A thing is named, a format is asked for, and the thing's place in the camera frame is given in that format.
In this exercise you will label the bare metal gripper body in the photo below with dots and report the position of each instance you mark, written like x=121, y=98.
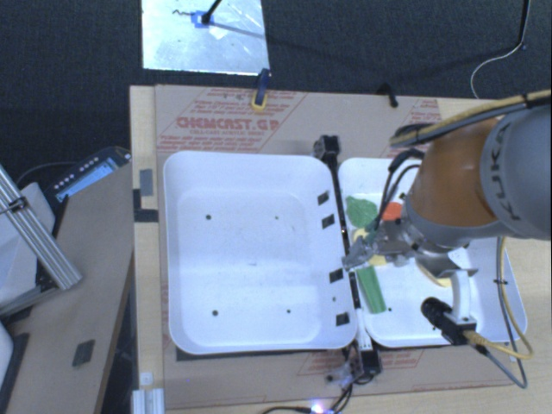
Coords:
x=399, y=242

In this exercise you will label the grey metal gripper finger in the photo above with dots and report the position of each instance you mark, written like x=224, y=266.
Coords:
x=355, y=260
x=362, y=244

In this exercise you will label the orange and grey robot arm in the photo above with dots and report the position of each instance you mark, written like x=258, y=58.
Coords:
x=496, y=175

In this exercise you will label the yellow toy banana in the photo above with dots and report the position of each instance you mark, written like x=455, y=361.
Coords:
x=378, y=260

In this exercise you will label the green toy lettuce leaf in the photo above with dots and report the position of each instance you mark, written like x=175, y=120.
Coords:
x=360, y=211

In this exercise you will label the green rectangular stick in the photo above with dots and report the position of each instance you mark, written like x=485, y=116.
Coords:
x=373, y=289

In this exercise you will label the white plastic tray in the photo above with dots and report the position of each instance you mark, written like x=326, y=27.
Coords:
x=409, y=317
x=250, y=252

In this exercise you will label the brown cardboard board red print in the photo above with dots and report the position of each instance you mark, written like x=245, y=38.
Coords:
x=241, y=114

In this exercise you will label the black cylinder on white bracket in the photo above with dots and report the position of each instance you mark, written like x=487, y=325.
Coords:
x=444, y=317

